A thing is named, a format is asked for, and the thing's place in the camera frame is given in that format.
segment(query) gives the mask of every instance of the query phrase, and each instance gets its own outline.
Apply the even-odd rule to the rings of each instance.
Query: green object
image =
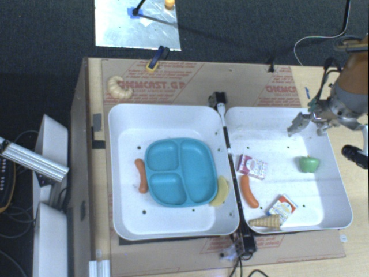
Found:
[[[299,160],[300,169],[303,173],[314,173],[320,164],[320,160],[314,157],[301,157]]]

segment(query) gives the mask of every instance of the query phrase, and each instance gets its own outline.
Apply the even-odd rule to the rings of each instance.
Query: sausage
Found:
[[[141,178],[140,187],[138,187],[138,191],[141,194],[145,194],[149,189],[148,180],[146,178],[145,162],[142,159],[136,159],[134,161],[134,164],[136,165]]]
[[[241,176],[241,191],[243,194],[243,197],[245,198],[246,202],[249,204],[251,208],[258,208],[259,202],[254,197],[253,193],[250,189],[250,179],[248,178],[248,175]]]

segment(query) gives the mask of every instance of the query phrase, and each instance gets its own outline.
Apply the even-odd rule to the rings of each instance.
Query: metal plate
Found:
[[[146,0],[143,15],[131,18],[128,9],[141,0],[95,0],[96,45],[156,50],[160,45],[180,51],[177,15],[164,0]]]

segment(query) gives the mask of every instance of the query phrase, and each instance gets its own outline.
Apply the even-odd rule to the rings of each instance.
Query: black carpet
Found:
[[[341,31],[346,0],[176,0],[181,52],[169,60],[297,65],[293,45],[308,35]],[[348,35],[368,32],[369,0],[352,0]],[[83,57],[145,58],[153,51],[95,46],[94,0],[0,0],[0,136],[14,140],[38,130],[43,114],[69,125],[69,112]],[[334,56],[332,40],[298,46],[304,65]],[[14,205],[31,205],[31,180],[18,180]],[[0,218],[0,233],[12,224]],[[32,272],[32,231],[0,249]],[[20,276],[0,255],[0,276]]]

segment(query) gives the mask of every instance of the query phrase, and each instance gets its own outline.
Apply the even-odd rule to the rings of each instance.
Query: cream colored curled object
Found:
[[[126,89],[119,85],[123,78],[121,76],[112,76],[107,82],[107,90],[115,99],[130,99],[133,95],[133,89],[128,87]]]

